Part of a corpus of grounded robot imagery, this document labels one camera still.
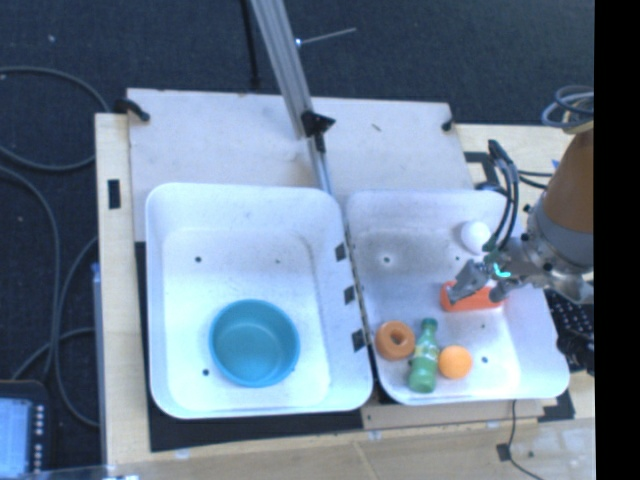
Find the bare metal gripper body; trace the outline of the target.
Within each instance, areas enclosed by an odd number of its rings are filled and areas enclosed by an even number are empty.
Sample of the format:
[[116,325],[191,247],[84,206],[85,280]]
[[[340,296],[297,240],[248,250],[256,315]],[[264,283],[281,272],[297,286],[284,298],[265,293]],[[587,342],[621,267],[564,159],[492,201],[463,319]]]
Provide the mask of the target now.
[[544,238],[511,237],[491,250],[484,263],[495,283],[511,279],[512,291],[531,285],[553,290],[573,303],[594,302],[594,287],[585,279],[593,268],[569,261]]

